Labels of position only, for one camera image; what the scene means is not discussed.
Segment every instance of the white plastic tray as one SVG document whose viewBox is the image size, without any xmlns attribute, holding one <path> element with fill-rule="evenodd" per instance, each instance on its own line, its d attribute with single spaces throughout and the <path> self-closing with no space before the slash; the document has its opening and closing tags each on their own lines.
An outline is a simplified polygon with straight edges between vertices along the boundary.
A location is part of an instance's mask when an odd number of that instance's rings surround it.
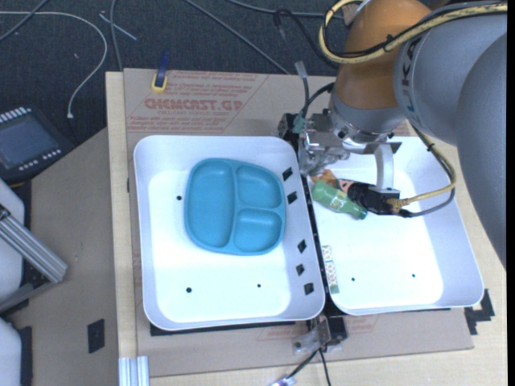
<svg viewBox="0 0 515 386">
<path fill-rule="evenodd" d="M 394 155 L 393 187 L 401 198 L 448 184 L 442 167 L 418 138 L 402 142 Z M 340 179 L 376 181 L 373 155 L 353 154 L 330 168 Z M 412 203 L 419 211 L 448 194 Z M 364 220 L 333 214 L 313 203 L 322 246 L 331 247 L 329 266 L 336 306 L 348 314 L 374 314 L 471 306 L 483 296 L 477 268 L 456 201 L 429 215 L 403 219 L 369 213 Z"/>
<path fill-rule="evenodd" d="M 0 318 L 0 384 L 19 386 L 22 368 L 22 340 L 19 333 Z"/>
<path fill-rule="evenodd" d="M 196 247 L 183 222 L 191 168 L 205 158 L 231 158 L 274 172 L 286 204 L 282 243 L 257 256 Z M 297 159 L 273 137 L 149 136 L 134 150 L 141 235 L 143 306 L 167 331 L 307 320 L 320 313 L 325 293 Z"/>
</svg>

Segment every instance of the cardboard sheet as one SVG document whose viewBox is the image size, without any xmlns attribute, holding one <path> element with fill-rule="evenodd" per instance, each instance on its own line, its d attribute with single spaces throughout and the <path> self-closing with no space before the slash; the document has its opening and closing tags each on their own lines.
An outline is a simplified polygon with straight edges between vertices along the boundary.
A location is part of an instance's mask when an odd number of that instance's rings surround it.
<svg viewBox="0 0 515 386">
<path fill-rule="evenodd" d="M 32 327 L 31 384 L 117 384 L 107 129 L 36 176 L 31 193 L 31 232 L 68 265 L 61 283 L 10 316 Z M 101 320 L 105 345 L 90 352 L 88 326 Z"/>
<path fill-rule="evenodd" d="M 151 91 L 155 71 L 126 69 L 127 152 L 134 255 L 134 290 L 138 354 L 148 355 L 151 376 L 215 372 L 296 364 L 292 339 L 307 331 L 305 322 L 292 325 L 151 335 L 142 307 L 141 256 L 134 184 L 133 151 L 152 134 L 273 135 L 284 113 L 303 106 L 303 85 L 297 76 L 223 72 L 168 73 L 164 93 Z M 310 77 L 315 92 L 331 77 Z M 320 96 L 310 112 L 328 104 Z M 397 134 L 409 133 L 402 125 Z M 328 360 L 360 359 L 472 347 L 463 309 L 345 316 L 348 338 L 327 354 Z"/>
</svg>

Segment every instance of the blue plastic tray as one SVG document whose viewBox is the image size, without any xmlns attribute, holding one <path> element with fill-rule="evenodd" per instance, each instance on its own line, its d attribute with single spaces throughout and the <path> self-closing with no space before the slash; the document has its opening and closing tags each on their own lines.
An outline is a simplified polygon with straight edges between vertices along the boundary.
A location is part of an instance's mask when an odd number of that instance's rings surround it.
<svg viewBox="0 0 515 386">
<path fill-rule="evenodd" d="M 202 160 L 187 181 L 184 224 L 201 248 L 246 256 L 267 253 L 284 233 L 282 184 L 273 172 L 251 163 Z"/>
</svg>

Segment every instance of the green bottle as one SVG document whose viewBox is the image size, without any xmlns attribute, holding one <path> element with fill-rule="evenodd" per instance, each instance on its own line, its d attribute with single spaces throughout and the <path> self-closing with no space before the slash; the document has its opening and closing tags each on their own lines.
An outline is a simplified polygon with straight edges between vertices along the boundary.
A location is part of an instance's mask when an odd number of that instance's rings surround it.
<svg viewBox="0 0 515 386">
<path fill-rule="evenodd" d="M 329 186 L 323 180 L 315 183 L 311 189 L 311 197 L 338 213 L 350 213 L 357 219 L 364 219 L 367 216 L 367 209 L 350 200 L 344 191 Z"/>
</svg>

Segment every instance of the bottle label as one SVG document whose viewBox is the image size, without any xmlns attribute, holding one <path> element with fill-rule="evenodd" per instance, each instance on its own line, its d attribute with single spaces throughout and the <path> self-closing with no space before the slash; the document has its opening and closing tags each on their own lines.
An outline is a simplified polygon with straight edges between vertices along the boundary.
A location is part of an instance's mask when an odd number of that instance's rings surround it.
<svg viewBox="0 0 515 386">
<path fill-rule="evenodd" d="M 335 197 L 331 199 L 331 202 L 329 203 L 329 207 L 332 210 L 335 211 L 341 211 L 341 208 L 345 204 L 345 196 L 342 196 L 341 192 L 338 191 L 338 193 L 335 194 Z"/>
</svg>

